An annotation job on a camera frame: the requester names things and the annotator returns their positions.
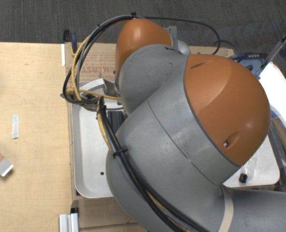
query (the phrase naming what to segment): dark gray carpet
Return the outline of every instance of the dark gray carpet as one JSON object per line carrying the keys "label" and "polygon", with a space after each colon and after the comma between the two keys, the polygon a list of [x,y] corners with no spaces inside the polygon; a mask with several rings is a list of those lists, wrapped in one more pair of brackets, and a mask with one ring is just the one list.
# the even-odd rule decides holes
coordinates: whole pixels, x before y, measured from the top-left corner
{"label": "dark gray carpet", "polygon": [[[286,32],[286,0],[0,0],[0,42],[62,43],[64,29],[81,41],[98,23],[133,11],[208,23],[240,52],[269,53]],[[188,44],[216,41],[202,26],[159,23],[178,26]],[[108,29],[99,42],[115,43],[119,29]]]}

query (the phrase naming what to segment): wooden table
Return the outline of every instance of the wooden table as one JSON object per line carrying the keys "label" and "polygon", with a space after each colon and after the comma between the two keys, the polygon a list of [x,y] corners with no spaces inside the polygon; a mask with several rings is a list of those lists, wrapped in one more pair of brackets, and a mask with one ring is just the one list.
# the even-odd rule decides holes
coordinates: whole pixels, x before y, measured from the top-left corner
{"label": "wooden table", "polygon": [[[233,51],[221,49],[219,54],[227,57]],[[84,207],[91,201],[75,193],[70,116],[60,97],[65,72],[60,44],[0,43],[0,152],[14,165],[0,176],[0,232],[57,232],[59,214],[68,214],[74,202]],[[12,139],[13,115],[19,116],[17,139]],[[81,231],[146,231],[120,212],[100,221],[104,218],[96,212],[113,215],[111,207],[118,209],[113,202],[95,200],[85,206],[93,214],[85,219],[110,225]],[[127,224],[114,225],[114,219]]]}

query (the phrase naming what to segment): black clip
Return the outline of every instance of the black clip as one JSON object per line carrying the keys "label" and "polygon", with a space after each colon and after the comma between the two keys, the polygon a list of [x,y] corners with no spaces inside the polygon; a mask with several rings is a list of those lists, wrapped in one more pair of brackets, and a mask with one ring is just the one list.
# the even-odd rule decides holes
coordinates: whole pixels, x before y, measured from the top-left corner
{"label": "black clip", "polygon": [[101,108],[99,108],[98,110],[97,110],[97,112],[96,112],[96,114],[98,115],[98,113],[100,112],[100,111],[106,111],[106,105],[103,105]]}
{"label": "black clip", "polygon": [[105,31],[105,28],[103,28],[100,24],[98,24],[97,26],[99,27],[99,29],[100,29],[101,31],[103,31],[103,32]]}
{"label": "black clip", "polygon": [[73,54],[77,51],[77,38],[75,31],[70,31],[69,29],[64,30],[63,32],[63,42],[71,42],[72,43],[72,52]]}
{"label": "black clip", "polygon": [[120,153],[124,153],[127,151],[128,151],[128,149],[126,147],[122,147],[120,149],[117,149],[116,152],[113,153],[113,158],[115,159],[115,157],[120,155]]}
{"label": "black clip", "polygon": [[133,18],[137,18],[137,16],[136,16],[136,12],[134,11],[134,12],[132,12],[131,13],[131,16],[133,16]]}

